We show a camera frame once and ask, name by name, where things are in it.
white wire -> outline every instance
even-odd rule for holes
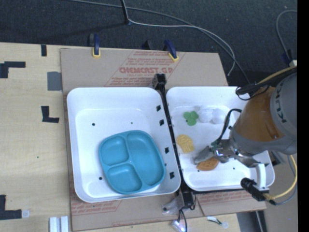
[[[239,69],[242,71],[242,73],[244,74],[246,80],[248,81],[248,83],[250,83],[248,77],[246,76],[245,72],[243,71],[242,67],[240,66],[240,64],[235,60],[235,54],[232,50],[232,48],[223,40],[221,39],[219,36],[217,36],[216,34],[206,30],[206,29],[203,29],[203,28],[199,28],[199,27],[196,27],[194,25],[192,25],[191,23],[189,22],[186,22],[182,19],[179,19],[177,17],[174,17],[172,15],[168,15],[168,14],[164,14],[164,13],[160,13],[160,12],[155,12],[155,11],[151,11],[151,10],[146,10],[146,9],[140,9],[140,8],[132,8],[132,7],[126,7],[125,5],[125,1],[123,1],[123,5],[124,6],[120,6],[120,5],[113,5],[113,4],[106,4],[106,3],[100,3],[100,2],[91,2],[91,1],[84,1],[84,0],[62,0],[62,1],[71,1],[71,2],[79,2],[79,3],[85,3],[85,4],[93,4],[93,5],[101,5],[101,6],[108,6],[108,7],[114,7],[114,8],[124,8],[125,9],[125,13],[126,13],[126,17],[127,17],[127,20],[130,21],[131,23],[134,23],[134,24],[140,24],[140,25],[144,25],[144,26],[154,26],[154,27],[188,27],[188,28],[195,28],[199,31],[201,31],[202,33],[206,34],[208,37],[210,37],[212,40],[214,40],[220,47],[222,47],[222,49],[228,54],[230,55],[230,57],[233,59],[233,66],[231,68],[231,70],[229,71],[228,73],[228,76],[230,75],[231,71],[234,69],[235,67],[235,64],[238,65]],[[139,23],[139,22],[135,22],[131,19],[128,18],[128,12],[127,10],[128,9],[131,9],[131,10],[136,10],[136,11],[141,11],[141,12],[147,12],[147,13],[152,13],[152,14],[156,14],[156,15],[162,15],[162,16],[166,16],[166,17],[169,17],[169,18],[172,18],[172,19],[175,19],[175,20],[178,20],[178,21],[181,21],[187,25],[152,25],[152,24],[144,24],[144,23]],[[221,40],[227,47],[228,49],[231,51],[231,53],[228,52],[227,49],[225,49],[221,44],[220,42],[218,42],[215,38],[213,38],[211,35],[215,36],[216,38],[218,38],[219,40]]]
[[[280,19],[280,17],[281,17],[283,14],[285,14],[285,13],[297,13],[297,10],[285,10],[285,11],[282,11],[282,12],[278,15],[277,20],[276,20],[276,31],[277,31],[278,38],[279,38],[279,40],[280,40],[280,42],[281,42],[281,45],[282,45],[282,47],[283,47],[283,49],[284,49],[286,55],[288,55],[288,52],[287,52],[287,50],[286,50],[286,48],[285,48],[285,45],[284,45],[283,40],[282,40],[282,37],[281,37],[281,35],[280,35],[280,33],[279,33],[279,27],[278,27],[279,19]]]
[[[125,13],[128,17],[128,12],[127,12],[127,8],[126,8],[126,3],[125,3],[125,0],[122,0],[122,3],[124,5],[124,10],[125,10]],[[231,74],[231,72],[233,71],[234,67],[235,67],[235,54],[234,54],[234,51],[232,50],[232,48],[230,47],[230,45],[225,42],[223,39],[221,39],[218,35],[216,35],[215,33],[212,33],[206,29],[203,29],[203,28],[200,28],[200,27],[197,27],[197,26],[194,26],[194,25],[157,25],[157,24],[147,24],[147,23],[141,23],[141,22],[136,22],[136,21],[133,21],[131,20],[130,18],[127,18],[127,20],[133,24],[136,24],[136,25],[142,25],[142,26],[149,26],[149,27],[161,27],[161,28],[192,28],[192,29],[198,29],[200,31],[203,31],[205,33],[209,33],[210,35],[216,37],[217,39],[219,39],[221,42],[223,42],[227,48],[230,50],[231,54],[232,54],[232,59],[233,59],[233,65],[232,65],[232,68],[230,69],[230,71],[228,72],[227,76],[229,76]]]

dark carpet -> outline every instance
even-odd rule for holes
[[[120,0],[87,0],[121,6]],[[251,82],[282,70],[282,42],[297,59],[297,0],[125,0],[130,8],[160,12],[207,29],[230,45]],[[162,15],[128,9],[129,18],[148,24],[183,25]],[[90,33],[101,47],[141,49],[149,40],[162,50],[169,39],[177,51],[217,52],[227,74],[233,64],[229,54],[197,29],[127,25],[121,7],[63,0],[0,0],[0,42],[87,46]],[[247,84],[235,67],[230,85]]]

cookie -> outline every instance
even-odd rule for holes
[[[209,170],[213,170],[216,168],[216,166],[218,165],[219,160],[212,157],[206,161],[202,161],[197,165],[197,169],[202,170],[202,171],[209,171]]]
[[[189,153],[194,150],[193,141],[187,135],[179,135],[176,139],[176,143],[183,150],[184,153]]]

black tape mark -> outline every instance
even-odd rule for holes
[[[47,90],[48,91],[60,91],[62,90],[62,77],[59,72],[47,73]]]
[[[0,64],[0,78],[9,77],[9,68],[25,68],[26,62],[5,61]]]
[[[170,172],[170,173],[169,173],[169,178],[172,179],[172,178],[174,178],[174,177],[175,177],[174,172]]]
[[[0,195],[0,220],[17,219],[21,218],[21,210],[6,211],[5,210],[5,197],[6,195]]]
[[[47,56],[47,47],[45,44],[41,44],[41,56],[46,57]]]
[[[49,106],[41,106],[43,120],[42,122],[49,122],[49,123],[59,123],[59,118],[50,118],[49,117]]]

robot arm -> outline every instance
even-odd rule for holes
[[[266,150],[292,155],[297,152],[297,73],[296,67],[289,69],[276,87],[270,87],[269,81],[262,81],[257,85],[238,89],[237,94],[244,94],[253,87],[254,92],[242,111],[232,109],[225,118],[224,128],[217,140],[211,146],[203,149],[193,159],[195,164],[217,158],[221,163],[235,158],[249,168],[256,168],[258,180],[244,178],[241,186],[259,201],[268,200],[276,204],[273,199],[277,196],[268,194],[265,188],[265,165],[257,162],[253,156]],[[222,140],[229,124],[229,116],[233,111],[240,112],[240,116],[231,129],[229,139]],[[297,174],[291,189],[297,182]]]

